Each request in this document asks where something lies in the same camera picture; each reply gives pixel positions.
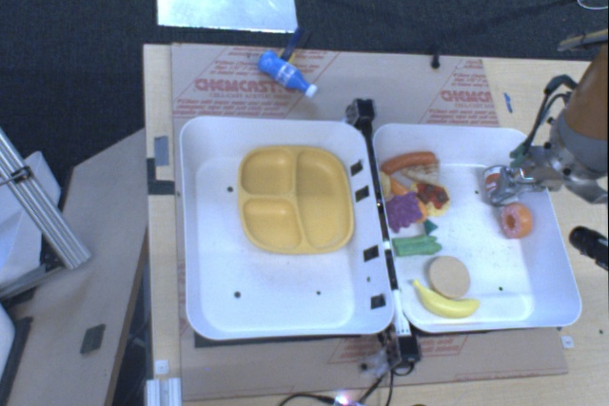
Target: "white bottle cap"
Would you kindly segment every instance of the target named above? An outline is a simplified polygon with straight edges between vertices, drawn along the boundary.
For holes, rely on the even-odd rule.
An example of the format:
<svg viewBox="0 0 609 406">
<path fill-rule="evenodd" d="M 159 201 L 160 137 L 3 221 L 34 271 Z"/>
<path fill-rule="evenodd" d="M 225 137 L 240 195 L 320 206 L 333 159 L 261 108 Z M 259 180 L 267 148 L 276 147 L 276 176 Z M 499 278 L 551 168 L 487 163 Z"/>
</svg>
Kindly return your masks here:
<svg viewBox="0 0 609 406">
<path fill-rule="evenodd" d="M 309 85 L 304 95 L 308 98 L 312 98 L 315 93 L 317 93 L 317 85 Z"/>
</svg>

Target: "round bread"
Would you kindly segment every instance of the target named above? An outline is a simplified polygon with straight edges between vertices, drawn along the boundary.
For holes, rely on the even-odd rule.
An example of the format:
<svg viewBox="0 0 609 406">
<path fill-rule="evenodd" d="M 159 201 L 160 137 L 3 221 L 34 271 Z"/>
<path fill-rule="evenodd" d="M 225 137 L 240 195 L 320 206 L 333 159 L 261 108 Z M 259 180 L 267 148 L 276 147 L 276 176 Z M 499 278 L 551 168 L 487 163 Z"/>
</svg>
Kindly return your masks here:
<svg viewBox="0 0 609 406">
<path fill-rule="evenodd" d="M 441 295 L 452 300 L 461 298 L 469 290 L 469 271 L 457 258 L 441 256 L 429 266 L 429 283 Z"/>
</svg>

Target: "banana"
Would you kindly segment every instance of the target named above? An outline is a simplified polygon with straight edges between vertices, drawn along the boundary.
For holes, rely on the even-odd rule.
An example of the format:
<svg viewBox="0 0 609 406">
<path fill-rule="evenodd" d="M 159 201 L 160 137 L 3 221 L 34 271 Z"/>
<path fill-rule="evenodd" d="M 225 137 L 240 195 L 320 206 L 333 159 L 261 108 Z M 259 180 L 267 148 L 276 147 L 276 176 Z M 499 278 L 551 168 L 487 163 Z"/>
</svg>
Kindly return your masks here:
<svg viewBox="0 0 609 406">
<path fill-rule="evenodd" d="M 439 293 L 426 288 L 419 280 L 414 280 L 412 285 L 419 291 L 422 305 L 431 313 L 448 319 L 464 319 L 472 315 L 480 306 L 478 300 L 465 298 L 462 300 L 450 300 Z"/>
</svg>

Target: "dark background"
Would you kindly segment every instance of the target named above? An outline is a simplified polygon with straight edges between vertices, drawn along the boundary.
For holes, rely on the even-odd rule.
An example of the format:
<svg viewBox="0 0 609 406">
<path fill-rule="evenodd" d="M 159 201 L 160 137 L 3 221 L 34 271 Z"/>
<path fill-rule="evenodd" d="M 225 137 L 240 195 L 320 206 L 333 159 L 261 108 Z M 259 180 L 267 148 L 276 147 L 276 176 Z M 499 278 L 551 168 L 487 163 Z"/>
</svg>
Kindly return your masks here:
<svg viewBox="0 0 609 406">
<path fill-rule="evenodd" d="M 587 0 L 597 6 L 607 0 Z M 307 48 L 569 58 L 607 10 L 572 0 L 296 0 Z M 173 41 L 280 47 L 287 35 L 156 24 L 156 0 L 0 0 L 0 126 L 25 156 L 69 168 L 143 127 L 142 46 Z"/>
</svg>

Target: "bottle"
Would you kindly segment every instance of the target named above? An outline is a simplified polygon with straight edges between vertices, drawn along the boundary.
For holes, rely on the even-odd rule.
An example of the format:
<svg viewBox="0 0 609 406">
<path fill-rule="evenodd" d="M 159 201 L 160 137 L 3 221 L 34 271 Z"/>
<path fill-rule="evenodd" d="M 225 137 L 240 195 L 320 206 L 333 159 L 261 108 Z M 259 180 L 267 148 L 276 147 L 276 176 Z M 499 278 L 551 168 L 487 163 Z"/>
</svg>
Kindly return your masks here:
<svg viewBox="0 0 609 406">
<path fill-rule="evenodd" d="M 258 69 L 286 88 L 303 91 L 304 95 L 309 98 L 315 95 L 317 91 L 317 86 L 308 83 L 296 67 L 290 65 L 271 50 L 266 51 L 260 57 Z"/>
</svg>

